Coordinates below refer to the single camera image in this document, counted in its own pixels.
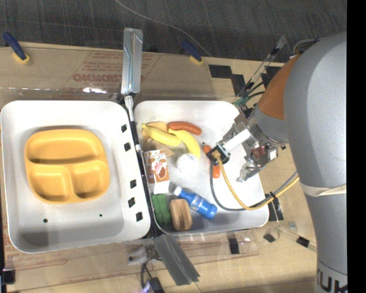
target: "sausage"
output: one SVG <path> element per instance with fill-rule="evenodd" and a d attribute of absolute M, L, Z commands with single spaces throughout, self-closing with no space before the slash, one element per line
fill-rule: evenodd
<path fill-rule="evenodd" d="M 207 154 L 210 150 L 212 149 L 212 147 L 210 145 L 204 145 L 203 146 L 203 151 Z M 213 178 L 217 179 L 219 178 L 221 175 L 221 168 L 220 166 L 216 166 L 213 165 Z"/>
<path fill-rule="evenodd" d="M 202 133 L 202 129 L 188 123 L 187 121 L 172 121 L 168 124 L 168 129 L 172 130 L 186 130 L 188 132 L 191 132 L 192 134 L 196 134 L 199 136 Z"/>

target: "bottle label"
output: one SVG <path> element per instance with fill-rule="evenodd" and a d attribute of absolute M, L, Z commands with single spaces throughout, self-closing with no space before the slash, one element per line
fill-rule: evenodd
<path fill-rule="evenodd" d="M 201 198 L 199 195 L 195 195 L 195 198 L 191 202 L 190 208 L 193 211 L 198 212 L 198 209 L 201 208 L 202 204 L 203 204 L 203 198 Z"/>

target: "gray carpet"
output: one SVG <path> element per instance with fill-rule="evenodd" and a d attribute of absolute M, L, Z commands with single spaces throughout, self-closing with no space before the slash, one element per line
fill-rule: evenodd
<path fill-rule="evenodd" d="M 137 13 L 114 0 L 0 0 L 0 45 L 9 31 L 27 42 L 121 49 L 132 27 L 145 50 L 177 54 L 185 40 L 204 56 L 262 60 L 282 35 L 291 49 L 347 25 L 347 0 L 119 1 Z"/>

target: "plastic bottle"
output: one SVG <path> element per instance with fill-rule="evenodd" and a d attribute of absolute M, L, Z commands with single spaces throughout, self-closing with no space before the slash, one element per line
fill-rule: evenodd
<path fill-rule="evenodd" d="M 179 198 L 184 198 L 193 211 L 200 213 L 207 219 L 213 218 L 217 212 L 217 207 L 214 204 L 209 203 L 198 194 L 186 192 L 182 187 L 176 187 L 173 193 Z"/>

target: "small carton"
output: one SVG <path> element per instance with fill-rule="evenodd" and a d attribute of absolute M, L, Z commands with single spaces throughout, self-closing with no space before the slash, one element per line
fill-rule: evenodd
<path fill-rule="evenodd" d="M 144 153 L 146 175 L 152 194 L 166 194 L 169 192 L 170 174 L 164 149 L 152 150 Z"/>

